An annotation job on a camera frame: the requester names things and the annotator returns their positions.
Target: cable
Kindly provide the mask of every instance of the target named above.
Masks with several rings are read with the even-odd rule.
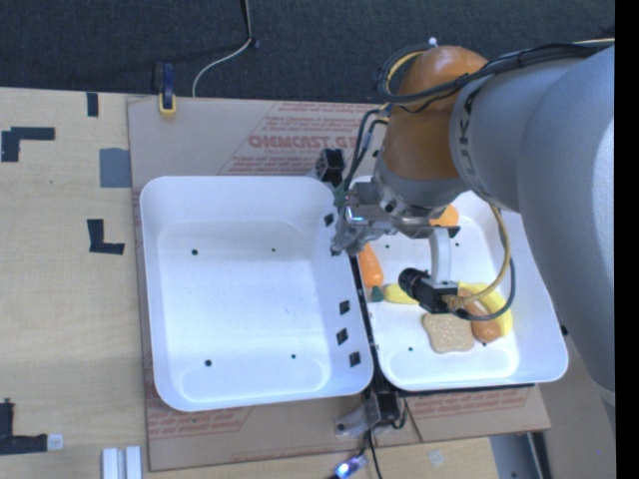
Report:
[[[486,316],[472,316],[471,314],[467,313],[466,310],[463,309],[466,305],[473,303],[474,301],[477,301],[481,298],[484,298],[486,295],[493,292],[497,288],[497,286],[500,285],[501,282],[503,281],[503,278],[506,276],[508,267],[510,265],[513,265],[513,262],[511,261],[511,254],[510,254],[510,239],[508,238],[506,225],[503,221],[503,218],[501,217],[501,212],[499,211],[499,208],[494,205],[490,205],[490,209],[492,210],[492,213],[494,214],[497,220],[497,224],[499,226],[499,234],[501,236],[501,240],[502,240],[503,248],[504,248],[503,263],[501,265],[501,269],[499,270],[499,273],[497,274],[496,279],[488,287],[471,296],[445,295],[442,297],[442,299],[448,304],[448,306],[451,309],[454,309],[455,312],[459,311],[458,315],[466,319],[472,319],[475,317],[480,317],[480,319],[478,320],[494,319],[498,317],[499,315],[501,315],[503,312],[505,312],[505,310],[507,310],[507,308],[510,306],[509,304],[506,303],[506,305],[504,305],[504,307],[499,309],[499,311]]]
[[[457,311],[459,313],[455,313],[462,319],[468,319],[469,321],[489,321],[490,319],[496,319],[501,314],[503,314],[506,310],[510,308],[512,305],[512,301],[515,298],[515,264],[513,260],[510,260],[510,294],[508,295],[508,300],[506,303],[496,312],[492,312],[487,315],[472,315],[470,312],[463,308],[459,308]]]
[[[381,472],[379,471],[379,463],[377,463],[377,455],[375,453],[375,446],[372,443],[372,430],[368,430],[368,444],[370,445],[370,454],[372,455],[372,463],[375,466],[375,472],[377,472],[377,477],[379,479],[383,479],[381,477]]]
[[[568,58],[590,57],[595,53],[614,45],[614,39],[583,41],[576,43],[548,44],[528,50],[521,50],[506,54],[487,62],[481,69],[474,73],[466,73],[450,82],[431,87],[430,89],[413,94],[395,94],[390,90],[390,81],[397,70],[406,62],[432,49],[430,44],[419,44],[399,50],[389,57],[381,68],[377,70],[377,88],[381,96],[388,102],[400,106],[407,112],[421,112],[434,101],[447,98],[458,92],[468,83],[484,78],[532,66],[542,62],[551,62]],[[417,110],[411,110],[405,105],[420,104]]]
[[[399,423],[395,424],[395,422],[393,421],[391,423],[392,427],[394,429],[401,429],[405,425],[407,418],[408,418],[408,403],[404,399],[403,400],[403,410],[401,411],[401,418],[399,419]]]
[[[205,66],[196,76],[196,79],[193,82],[193,86],[191,88],[191,93],[192,96],[194,98],[197,98],[197,88],[198,88],[198,82],[200,82],[200,79],[202,78],[202,76],[209,71],[211,68],[222,64],[223,62],[226,62],[228,60],[233,59],[234,57],[237,57],[238,55],[240,55],[242,52],[244,52],[247,48],[249,48],[249,46],[251,46],[251,43],[253,43],[254,38],[253,38],[253,25],[251,22],[251,7],[249,5],[249,0],[241,0],[242,2],[244,2],[244,16],[245,16],[245,22],[246,22],[246,27],[247,27],[247,34],[249,35],[247,41],[235,52],[233,52],[230,55],[227,55],[226,57],[216,60],[214,62],[212,62],[211,64],[209,64],[208,66]]]
[[[361,121],[359,123],[359,130],[357,131],[357,140],[355,141],[355,147],[352,153],[352,160],[350,162],[350,168],[348,169],[348,174],[346,175],[343,182],[341,183],[344,190],[348,190],[348,187],[350,186],[350,182],[352,181],[352,177],[354,176],[355,171],[361,164],[361,161],[363,160],[366,154],[366,151],[368,150],[369,142],[370,142],[370,139],[372,138],[372,131],[374,127],[378,124],[385,124],[385,125],[388,124],[388,117],[379,117],[375,119],[374,121],[370,123],[370,125],[368,125],[368,130],[366,131],[366,133],[364,133],[363,130],[365,128],[366,122],[368,121],[370,116],[374,114],[383,113],[386,110],[387,106],[388,105],[382,105],[379,108],[368,110],[361,118]]]

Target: orange toy food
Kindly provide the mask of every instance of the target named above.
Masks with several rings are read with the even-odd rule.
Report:
[[[468,289],[461,287],[457,290],[458,296],[472,296],[472,292]],[[488,315],[490,312],[483,306],[481,301],[474,301],[464,306],[464,308],[472,315]],[[501,328],[499,323],[495,319],[488,319],[487,321],[472,321],[471,322],[472,334],[479,342],[487,344],[493,340],[501,337]]]
[[[433,226],[441,226],[443,228],[451,228],[459,222],[459,212],[452,204],[446,206],[443,213],[436,219],[430,219],[428,222]]]
[[[383,284],[383,271],[370,243],[366,243],[358,255],[361,281],[366,287],[379,287]]]

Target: yellow cable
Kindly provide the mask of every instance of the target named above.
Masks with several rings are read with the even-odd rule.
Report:
[[[406,62],[408,62],[410,59],[414,59],[415,57],[418,57],[419,55],[421,55],[424,51],[426,50],[418,50],[416,52],[412,52],[409,53],[407,55],[404,55],[403,57],[401,57],[397,62],[395,62],[392,67],[388,70],[388,76],[386,77],[386,91],[390,93],[390,80],[392,79],[392,77],[394,76],[394,74],[397,72],[397,70],[403,66]]]
[[[472,296],[456,296],[456,295],[443,296],[442,299],[448,304],[448,307],[451,309],[462,308],[465,305],[468,305],[469,303],[473,303],[474,301],[478,301],[479,299],[484,298],[487,294],[494,291],[495,288],[501,284],[501,282],[503,281],[503,278],[506,276],[506,273],[508,272],[508,265],[510,264],[510,239],[508,238],[506,225],[503,221],[503,218],[501,217],[501,213],[499,212],[499,209],[497,208],[497,206],[494,206],[494,205],[490,205],[490,209],[492,210],[492,213],[495,215],[495,218],[497,219],[497,224],[499,225],[499,230],[501,231],[501,234],[503,235],[504,255],[503,255],[503,264],[501,265],[501,270],[499,271],[497,278],[492,282],[491,285],[489,285],[486,289],[483,289],[482,291],[476,294],[473,294]]]

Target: cardboard sheet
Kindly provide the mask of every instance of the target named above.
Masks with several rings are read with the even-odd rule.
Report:
[[[167,406],[153,380],[139,197],[160,176],[308,175],[323,148],[352,154],[370,105],[239,100],[178,101],[171,116],[157,97],[128,100],[138,283],[145,365],[150,467],[153,471],[352,451],[356,438],[335,436],[333,421],[359,396],[182,413]],[[381,133],[373,138],[380,144]],[[370,174],[373,158],[359,172]],[[536,386],[409,398],[401,430],[377,445],[407,445],[538,430],[549,420]]]

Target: white plastic tray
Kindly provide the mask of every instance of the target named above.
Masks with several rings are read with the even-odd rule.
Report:
[[[491,283],[501,267],[503,246],[486,202],[468,192],[453,202],[461,230],[451,241],[451,279]],[[512,244],[516,296],[513,329],[486,346],[436,353],[428,340],[418,305],[369,302],[368,311],[380,368],[403,390],[439,390],[553,381],[568,365],[568,354],[548,292],[533,261],[519,215],[503,213]],[[407,267],[431,269],[427,239],[401,235],[371,242],[385,283],[397,282]],[[498,288],[508,298],[510,276]]]
[[[330,190],[164,177],[141,195],[155,383],[182,411],[355,394],[372,358]],[[349,305],[345,311],[344,302]]]

